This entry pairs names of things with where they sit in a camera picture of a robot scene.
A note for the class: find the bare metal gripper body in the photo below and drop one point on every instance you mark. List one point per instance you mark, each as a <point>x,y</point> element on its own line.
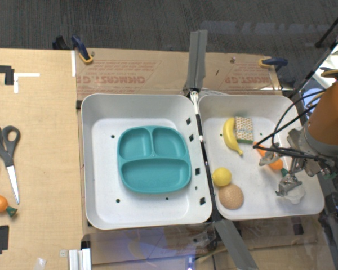
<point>298,141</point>

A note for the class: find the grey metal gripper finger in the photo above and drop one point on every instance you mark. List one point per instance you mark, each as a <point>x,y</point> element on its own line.
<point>267,157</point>
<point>288,184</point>

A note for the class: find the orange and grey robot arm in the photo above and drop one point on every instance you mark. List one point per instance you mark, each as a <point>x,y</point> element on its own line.
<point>328,114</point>

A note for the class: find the white crumpled object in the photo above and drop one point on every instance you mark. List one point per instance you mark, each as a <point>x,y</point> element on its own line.
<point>298,194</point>

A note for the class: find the white plastic tray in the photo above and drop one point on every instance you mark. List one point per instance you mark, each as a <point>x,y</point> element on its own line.
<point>101,162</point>
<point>250,176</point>

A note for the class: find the patterned sponge with green base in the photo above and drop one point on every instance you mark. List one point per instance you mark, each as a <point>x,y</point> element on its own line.
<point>244,129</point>

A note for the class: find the yellow banana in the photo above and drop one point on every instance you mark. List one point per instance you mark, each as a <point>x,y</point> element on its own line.
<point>229,135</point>

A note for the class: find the yellow lemon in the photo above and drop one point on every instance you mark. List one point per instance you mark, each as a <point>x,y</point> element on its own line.
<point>222,176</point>

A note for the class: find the tan round bread roll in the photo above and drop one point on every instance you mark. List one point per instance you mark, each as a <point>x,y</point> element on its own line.
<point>231,197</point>

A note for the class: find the teal divided plate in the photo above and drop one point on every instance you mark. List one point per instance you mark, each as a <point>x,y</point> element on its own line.
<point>155,167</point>

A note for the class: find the brown cardboard board red print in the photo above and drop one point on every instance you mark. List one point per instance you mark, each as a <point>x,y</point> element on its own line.
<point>135,74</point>

